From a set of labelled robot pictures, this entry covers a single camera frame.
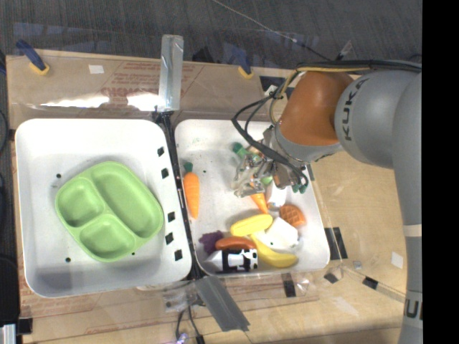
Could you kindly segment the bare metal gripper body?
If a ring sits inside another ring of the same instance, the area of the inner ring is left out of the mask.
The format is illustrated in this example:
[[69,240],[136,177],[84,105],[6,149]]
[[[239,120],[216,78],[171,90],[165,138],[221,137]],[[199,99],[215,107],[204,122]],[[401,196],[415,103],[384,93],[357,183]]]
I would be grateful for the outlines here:
[[271,125],[263,133],[263,153],[272,162],[270,171],[279,189],[307,189],[308,177],[305,174],[305,161],[301,158],[300,147],[289,141],[280,127]]

